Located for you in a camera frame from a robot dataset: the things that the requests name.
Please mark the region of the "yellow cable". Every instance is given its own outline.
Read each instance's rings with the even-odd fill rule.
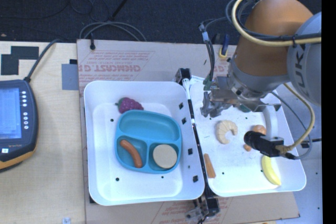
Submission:
[[[259,44],[259,45],[263,45],[263,46],[269,46],[269,47],[283,47],[283,46],[292,46],[293,45],[293,41],[292,40],[286,40],[286,41],[266,41],[266,40],[261,40],[258,38],[255,38],[253,36],[251,36],[250,34],[248,34],[247,32],[245,32],[241,26],[239,25],[237,18],[236,18],[236,10],[238,5],[242,2],[243,0],[237,0],[234,4],[234,6],[232,7],[232,13],[231,13],[231,17],[232,17],[232,23],[235,26],[235,28],[237,29],[237,31],[243,36],[245,37],[247,40]],[[296,44],[306,44],[306,43],[321,43],[321,37],[316,37],[316,38],[305,38],[305,39],[298,39],[295,40]]]
[[[288,151],[291,151],[293,148],[295,148],[297,145],[301,144],[302,141],[307,137],[307,135],[310,133],[310,131],[313,129],[314,123],[315,123],[315,114],[314,114],[314,110],[311,107],[311,105],[305,101],[305,99],[303,99],[298,93],[296,93],[291,87],[289,87],[286,83],[284,83],[284,86],[291,91],[297,98],[300,99],[301,102],[303,102],[307,108],[309,109],[310,112],[310,124],[308,126],[308,128],[306,129],[305,133],[298,139],[296,140],[296,142],[294,142],[292,145],[290,146],[284,146],[284,145],[279,145],[276,146],[276,149],[280,150],[281,154],[284,154]]]

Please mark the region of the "blue plate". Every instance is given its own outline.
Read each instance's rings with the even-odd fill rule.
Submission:
[[[138,151],[142,167],[135,167],[131,154],[120,145],[123,139]],[[173,167],[162,168],[154,161],[153,150],[160,144],[167,144],[175,149],[177,161]],[[152,174],[171,172],[179,164],[181,147],[180,126],[170,116],[146,110],[128,110],[118,120],[114,149],[118,161],[125,168]]]

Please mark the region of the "cardboard sheet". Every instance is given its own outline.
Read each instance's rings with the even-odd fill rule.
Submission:
[[[206,46],[113,40],[95,40],[94,43],[96,49],[91,50],[90,40],[77,41],[87,223],[103,224],[108,221],[191,224],[185,220],[185,213],[194,207],[192,201],[149,202],[109,207],[90,202],[82,96],[87,83],[93,80],[173,81],[179,68],[190,68],[192,75],[205,78],[210,70]],[[227,59],[218,58],[220,48],[220,45],[214,46],[217,52],[215,76],[227,74]],[[229,46],[228,50],[228,57],[231,57],[235,46]],[[298,207],[291,192],[219,197],[218,200],[221,211],[213,219],[207,220],[207,223],[251,223],[299,217]]]

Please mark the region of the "blue screen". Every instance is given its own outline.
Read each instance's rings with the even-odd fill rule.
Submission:
[[[0,89],[0,140],[21,138],[19,88]]]

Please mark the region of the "sausage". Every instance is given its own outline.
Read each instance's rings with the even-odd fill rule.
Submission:
[[[136,168],[141,168],[142,167],[142,160],[140,157],[139,152],[137,151],[137,149],[127,140],[122,139],[119,144],[128,151],[129,154],[131,154],[133,162],[134,162],[134,166]]]

